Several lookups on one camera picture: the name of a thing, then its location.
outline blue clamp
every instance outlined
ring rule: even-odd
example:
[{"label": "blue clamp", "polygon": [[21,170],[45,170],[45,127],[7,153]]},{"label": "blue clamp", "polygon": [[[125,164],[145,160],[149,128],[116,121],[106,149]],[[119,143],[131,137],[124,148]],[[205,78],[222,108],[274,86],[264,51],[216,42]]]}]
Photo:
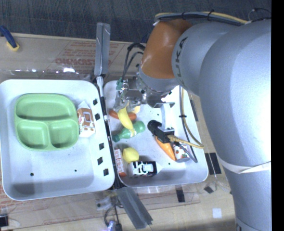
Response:
[{"label": "blue clamp", "polygon": [[19,44],[14,40],[12,34],[5,26],[0,26],[1,33],[6,37],[7,42],[6,44],[12,51],[17,51],[20,46]]}]

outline yellow banana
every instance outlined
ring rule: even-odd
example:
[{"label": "yellow banana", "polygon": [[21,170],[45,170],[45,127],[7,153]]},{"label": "yellow banana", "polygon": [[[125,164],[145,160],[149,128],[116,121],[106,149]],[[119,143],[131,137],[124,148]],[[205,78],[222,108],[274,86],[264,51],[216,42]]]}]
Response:
[{"label": "yellow banana", "polygon": [[120,120],[121,124],[131,132],[132,136],[136,135],[137,132],[133,128],[133,124],[132,124],[131,119],[128,116],[126,107],[120,109],[117,115],[118,115],[118,119]]}]

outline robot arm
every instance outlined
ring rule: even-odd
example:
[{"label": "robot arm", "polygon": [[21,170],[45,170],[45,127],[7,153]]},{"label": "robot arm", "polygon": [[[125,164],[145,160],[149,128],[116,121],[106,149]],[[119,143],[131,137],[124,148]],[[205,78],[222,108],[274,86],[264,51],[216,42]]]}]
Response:
[{"label": "robot arm", "polygon": [[200,96],[232,190],[236,230],[269,231],[271,20],[238,23],[159,22],[135,86],[152,107],[176,85]]}]

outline white strap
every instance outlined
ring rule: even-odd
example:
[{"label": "white strap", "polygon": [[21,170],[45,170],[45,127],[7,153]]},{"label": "white strap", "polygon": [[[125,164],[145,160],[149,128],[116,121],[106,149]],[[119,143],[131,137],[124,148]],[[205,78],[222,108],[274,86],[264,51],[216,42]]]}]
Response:
[{"label": "white strap", "polygon": [[253,166],[253,167],[246,167],[246,166],[238,166],[238,165],[229,164],[223,161],[218,155],[217,155],[217,158],[219,162],[222,164],[222,166],[224,166],[226,169],[236,174],[244,174],[244,173],[259,172],[259,171],[264,171],[264,170],[271,170],[271,161],[257,165],[257,166]]}]

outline toy carrot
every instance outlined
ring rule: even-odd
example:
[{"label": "toy carrot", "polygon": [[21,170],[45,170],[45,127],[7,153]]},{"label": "toy carrot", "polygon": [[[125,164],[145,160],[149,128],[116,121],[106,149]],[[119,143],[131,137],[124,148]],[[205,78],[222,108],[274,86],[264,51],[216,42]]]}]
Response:
[{"label": "toy carrot", "polygon": [[164,152],[174,161],[176,161],[172,146],[170,143],[163,143],[161,142],[158,137],[155,137],[157,143],[159,144],[159,146],[161,147],[162,150],[164,150]]}]

